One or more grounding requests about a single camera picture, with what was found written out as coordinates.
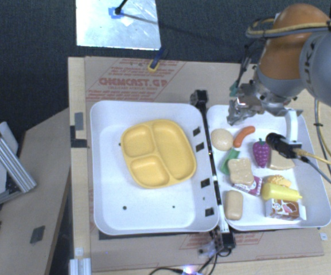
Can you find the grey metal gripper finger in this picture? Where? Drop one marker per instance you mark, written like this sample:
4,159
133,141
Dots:
247,114
232,114

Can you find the thin black and white rod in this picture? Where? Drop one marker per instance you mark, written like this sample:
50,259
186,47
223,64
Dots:
214,179

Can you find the beige round bread bun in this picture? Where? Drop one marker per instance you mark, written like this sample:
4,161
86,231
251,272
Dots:
221,139

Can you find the yellow squeeze bottle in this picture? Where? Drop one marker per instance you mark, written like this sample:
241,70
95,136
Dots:
277,192

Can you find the tan toast slice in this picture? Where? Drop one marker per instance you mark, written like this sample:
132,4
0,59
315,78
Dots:
240,170

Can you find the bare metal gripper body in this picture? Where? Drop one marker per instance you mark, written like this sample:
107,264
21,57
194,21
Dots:
254,97

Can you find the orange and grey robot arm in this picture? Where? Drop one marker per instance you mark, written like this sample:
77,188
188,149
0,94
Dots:
323,64

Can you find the orange and yellow croissant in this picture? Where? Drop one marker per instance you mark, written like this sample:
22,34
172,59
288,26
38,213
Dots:
275,179

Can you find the tan pizza slice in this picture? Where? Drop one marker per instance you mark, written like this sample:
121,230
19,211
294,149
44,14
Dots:
280,164

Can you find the yellow divided plate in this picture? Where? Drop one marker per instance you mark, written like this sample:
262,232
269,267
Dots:
168,145

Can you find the pink and white carton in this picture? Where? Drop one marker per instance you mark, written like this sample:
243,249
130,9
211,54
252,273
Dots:
255,188

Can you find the purple grapes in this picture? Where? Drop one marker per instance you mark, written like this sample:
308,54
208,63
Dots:
261,153

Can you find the white plastic tray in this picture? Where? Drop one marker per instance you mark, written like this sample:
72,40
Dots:
110,199
311,193

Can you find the black cylinder on white bracket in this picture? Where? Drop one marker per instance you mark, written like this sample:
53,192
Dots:
281,145

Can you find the brown cardboard board red print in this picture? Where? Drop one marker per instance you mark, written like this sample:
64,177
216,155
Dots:
142,82

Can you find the green flat toy vegetable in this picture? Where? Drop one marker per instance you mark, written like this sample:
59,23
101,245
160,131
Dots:
225,165

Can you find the brown and white carton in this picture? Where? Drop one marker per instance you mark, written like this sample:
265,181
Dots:
284,209

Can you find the orange sausage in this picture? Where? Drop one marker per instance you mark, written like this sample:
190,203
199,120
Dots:
242,135

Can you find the tan oblong bread roll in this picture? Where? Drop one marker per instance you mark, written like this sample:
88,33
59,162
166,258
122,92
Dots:
234,205

